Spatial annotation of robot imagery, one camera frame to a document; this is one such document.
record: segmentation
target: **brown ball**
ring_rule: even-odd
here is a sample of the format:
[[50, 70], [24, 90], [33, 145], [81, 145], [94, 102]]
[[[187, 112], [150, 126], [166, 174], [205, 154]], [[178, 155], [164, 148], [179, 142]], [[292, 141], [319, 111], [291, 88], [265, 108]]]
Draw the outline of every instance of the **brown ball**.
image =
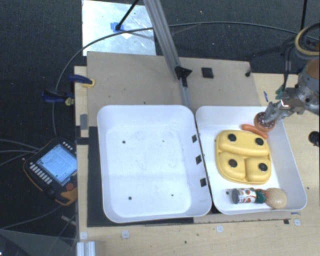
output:
[[272, 208], [281, 209], [287, 204], [286, 193], [280, 188], [268, 188], [266, 197], [265, 203]]

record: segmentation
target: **black dot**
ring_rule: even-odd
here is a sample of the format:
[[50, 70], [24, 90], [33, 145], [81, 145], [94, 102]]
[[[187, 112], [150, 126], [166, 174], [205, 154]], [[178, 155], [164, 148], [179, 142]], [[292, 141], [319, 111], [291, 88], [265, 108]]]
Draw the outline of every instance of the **black dot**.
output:
[[259, 163], [259, 169], [262, 172], [266, 172], [268, 170], [268, 166], [265, 163]]
[[237, 137], [236, 137], [236, 135], [230, 133], [230, 134], [228, 135], [228, 139], [229, 139], [229, 141], [231, 141], [231, 142], [235, 142], [235, 141], [237, 140]]
[[264, 144], [264, 140], [262, 138], [256, 138], [255, 143], [257, 143], [259, 146], [262, 146]]
[[232, 168], [236, 168], [238, 166], [238, 163], [236, 160], [234, 159], [230, 159], [229, 162], [228, 162], [229, 166], [232, 167]]

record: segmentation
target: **yellow tray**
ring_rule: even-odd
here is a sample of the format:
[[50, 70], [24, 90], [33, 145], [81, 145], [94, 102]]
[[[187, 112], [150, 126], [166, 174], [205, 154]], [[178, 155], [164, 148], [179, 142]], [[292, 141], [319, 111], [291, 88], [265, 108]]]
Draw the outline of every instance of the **yellow tray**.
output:
[[271, 176], [270, 149], [261, 136], [242, 130], [224, 130], [215, 139], [219, 173], [231, 182], [261, 185]]

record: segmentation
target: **black floor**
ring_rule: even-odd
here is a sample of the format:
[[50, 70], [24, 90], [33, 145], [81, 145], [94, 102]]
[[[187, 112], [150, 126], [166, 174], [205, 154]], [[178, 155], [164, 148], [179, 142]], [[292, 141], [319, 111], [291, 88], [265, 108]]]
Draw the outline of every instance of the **black floor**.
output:
[[[110, 1], [132, 3], [133, 1]], [[298, 32], [303, 0], [162, 0], [169, 24], [193, 22], [243, 22], [273, 26]], [[81, 0], [2, 0], [0, 8], [0, 139], [43, 147], [54, 137], [52, 105], [42, 101], [45, 88], [54, 89], [70, 57], [82, 47]], [[305, 26], [319, 22], [320, 4], [307, 2]], [[249, 61], [253, 72], [282, 73], [279, 50], [292, 33], [244, 24], [206, 24], [179, 32], [172, 29], [181, 57]], [[292, 54], [292, 72], [305, 64]], [[68, 68], [85, 65], [78, 56]], [[63, 76], [59, 90], [71, 92], [72, 84]], [[75, 139], [73, 107], [56, 104], [56, 130], [59, 136]], [[27, 149], [0, 142], [0, 151]], [[21, 153], [2, 152], [1, 163]], [[23, 173], [23, 159], [0, 166], [0, 228], [48, 213], [59, 205], [50, 201]], [[62, 207], [42, 219], [12, 227], [26, 233], [57, 236], [71, 217], [75, 204]], [[74, 226], [62, 233], [73, 237]]]

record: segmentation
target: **round brown object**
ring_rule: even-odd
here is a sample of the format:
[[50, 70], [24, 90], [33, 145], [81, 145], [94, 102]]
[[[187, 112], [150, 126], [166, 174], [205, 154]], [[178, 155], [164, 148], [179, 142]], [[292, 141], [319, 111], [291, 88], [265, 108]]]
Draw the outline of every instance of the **round brown object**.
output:
[[256, 114], [254, 117], [253, 123], [254, 126], [261, 132], [268, 133], [270, 132], [276, 125], [275, 121], [264, 122], [266, 112], [260, 112]]
[[265, 203], [272, 208], [281, 209], [287, 204], [286, 193], [280, 188], [268, 188]]

